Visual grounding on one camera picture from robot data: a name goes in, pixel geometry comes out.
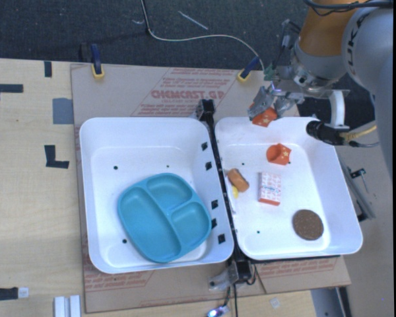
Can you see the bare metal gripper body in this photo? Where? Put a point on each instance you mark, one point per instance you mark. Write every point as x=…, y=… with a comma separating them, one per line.
x=292, y=86

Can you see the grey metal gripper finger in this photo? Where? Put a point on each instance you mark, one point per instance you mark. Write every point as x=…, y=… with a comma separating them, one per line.
x=283, y=107
x=260, y=102

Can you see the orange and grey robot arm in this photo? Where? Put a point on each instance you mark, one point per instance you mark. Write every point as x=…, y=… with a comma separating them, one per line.
x=366, y=45

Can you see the orange toy bread roll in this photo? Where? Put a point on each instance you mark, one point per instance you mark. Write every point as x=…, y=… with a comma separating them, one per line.
x=238, y=180

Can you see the white plastic tray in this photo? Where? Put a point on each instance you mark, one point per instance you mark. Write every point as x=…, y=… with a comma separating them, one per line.
x=310, y=183
x=145, y=144

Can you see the white and orange carton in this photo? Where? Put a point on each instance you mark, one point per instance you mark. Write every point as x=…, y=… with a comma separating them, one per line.
x=269, y=188

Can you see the thin black rod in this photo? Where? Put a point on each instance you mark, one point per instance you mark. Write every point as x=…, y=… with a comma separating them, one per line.
x=221, y=177

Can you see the small yellow toy piece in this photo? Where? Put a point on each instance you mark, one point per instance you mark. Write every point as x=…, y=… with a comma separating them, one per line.
x=235, y=193

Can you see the brown round biscuit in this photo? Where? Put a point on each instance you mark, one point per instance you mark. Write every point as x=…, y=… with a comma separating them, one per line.
x=307, y=225

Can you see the brown cardboard board red print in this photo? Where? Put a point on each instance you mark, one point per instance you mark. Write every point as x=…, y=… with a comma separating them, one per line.
x=125, y=88

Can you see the blue divided plate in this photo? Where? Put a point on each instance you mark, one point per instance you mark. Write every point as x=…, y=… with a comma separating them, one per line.
x=161, y=216

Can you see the black cylinder on white bracket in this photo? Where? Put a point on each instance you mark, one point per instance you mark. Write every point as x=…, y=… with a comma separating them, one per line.
x=323, y=132

